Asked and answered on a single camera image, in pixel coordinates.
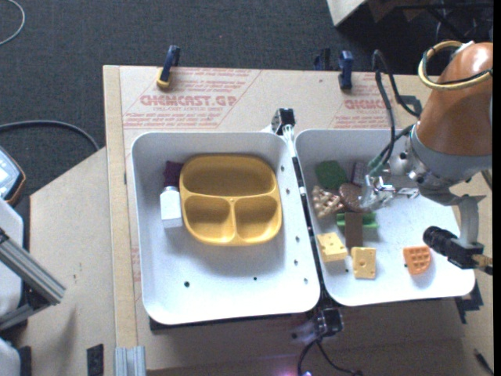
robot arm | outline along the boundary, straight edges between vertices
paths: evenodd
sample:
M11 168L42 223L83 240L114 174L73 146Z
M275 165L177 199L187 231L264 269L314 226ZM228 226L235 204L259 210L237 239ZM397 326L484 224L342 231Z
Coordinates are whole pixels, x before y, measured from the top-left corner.
M426 72L427 61L442 49L456 49L436 82ZM443 205L458 205L459 237L438 227L424 241L462 268L486 267L478 237L478 197L457 197L451 186L492 168L493 44L443 42L428 49L418 75L433 91L405 142L405 151L389 162L392 175L406 175L420 193ZM395 195L381 174L368 174L361 206L377 210Z

yellow divided plate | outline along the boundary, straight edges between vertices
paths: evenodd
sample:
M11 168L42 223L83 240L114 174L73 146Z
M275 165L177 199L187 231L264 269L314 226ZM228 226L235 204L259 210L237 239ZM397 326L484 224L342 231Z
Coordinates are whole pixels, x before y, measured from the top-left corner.
M259 157L192 157L182 167L179 192L185 226L205 244L262 244L282 225L275 172Z

green object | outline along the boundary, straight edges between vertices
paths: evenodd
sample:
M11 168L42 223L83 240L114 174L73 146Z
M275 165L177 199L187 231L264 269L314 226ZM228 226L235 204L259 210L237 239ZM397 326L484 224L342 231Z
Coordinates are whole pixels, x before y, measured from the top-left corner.
M344 227L344 213L337 213L336 224L338 227ZM368 229L376 229L378 227L378 224L376 222L376 213L364 213L362 215L362 227Z
M342 184L348 182L346 172L335 160L318 164L315 167L315 174L320 186L328 190L338 190Z

black floor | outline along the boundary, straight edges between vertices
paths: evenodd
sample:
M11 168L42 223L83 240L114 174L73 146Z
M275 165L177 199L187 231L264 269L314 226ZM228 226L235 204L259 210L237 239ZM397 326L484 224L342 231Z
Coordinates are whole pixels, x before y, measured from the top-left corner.
M179 65L312 70L320 49L354 56L355 71L370 71L380 49L396 74L415 74L420 55L450 38L429 13L407 22L395 10L374 23L362 6L338 28L326 0L15 0L26 23L0 45L0 125L57 120L83 128L105 145L102 67L163 63L179 45ZM485 0L444 0L444 2ZM492 15L448 13L464 34L492 37ZM0 0L0 40L19 26L19 10ZM94 150L74 132L57 128L3 131L0 146L27 173L30 194Z

white bottle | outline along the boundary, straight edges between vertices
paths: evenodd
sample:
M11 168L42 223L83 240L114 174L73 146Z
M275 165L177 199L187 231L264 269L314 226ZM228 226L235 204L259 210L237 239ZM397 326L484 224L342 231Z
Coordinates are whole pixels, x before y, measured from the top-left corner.
M160 194L160 215L165 229L182 227L181 194L175 186L166 186Z

